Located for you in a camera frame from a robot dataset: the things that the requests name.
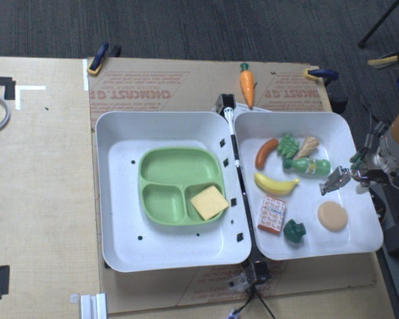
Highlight thin black and white rod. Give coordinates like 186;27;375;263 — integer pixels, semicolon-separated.
223;107;259;264

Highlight green grapes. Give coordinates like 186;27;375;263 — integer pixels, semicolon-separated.
276;132;301;160

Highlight brown cardboard board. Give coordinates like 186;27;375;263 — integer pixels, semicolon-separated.
86;56;377;316

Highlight yellow banana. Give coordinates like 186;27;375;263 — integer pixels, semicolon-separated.
253;171;301;197

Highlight green divided plate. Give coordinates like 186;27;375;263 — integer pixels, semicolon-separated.
138;146;227;227

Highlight orange carrot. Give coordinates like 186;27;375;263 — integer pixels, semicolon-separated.
239;62;256;110

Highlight green plastic bottle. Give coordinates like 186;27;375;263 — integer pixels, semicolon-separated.
282;156;332;177

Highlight black block with wires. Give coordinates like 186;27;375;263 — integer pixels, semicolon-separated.
214;93;237;114
227;260;273;292

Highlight green broccoli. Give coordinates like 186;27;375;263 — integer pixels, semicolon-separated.
283;219;307;245

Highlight beige ice cream cone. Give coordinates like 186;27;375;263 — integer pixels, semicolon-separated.
293;135;321;161

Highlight yellow cheese slice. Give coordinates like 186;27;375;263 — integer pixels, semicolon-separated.
190;184;230;221

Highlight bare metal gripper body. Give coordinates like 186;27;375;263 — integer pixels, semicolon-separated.
351;150;399;191

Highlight orange and white carton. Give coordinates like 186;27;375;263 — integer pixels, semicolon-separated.
257;195;287;235

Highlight white plastic tray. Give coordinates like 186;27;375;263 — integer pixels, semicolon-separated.
94;111;253;273
233;111;384;261

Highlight beige round biscuit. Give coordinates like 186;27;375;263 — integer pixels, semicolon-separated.
317;201;348;233

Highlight orange sausage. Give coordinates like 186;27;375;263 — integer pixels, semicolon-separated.
254;138;279;171

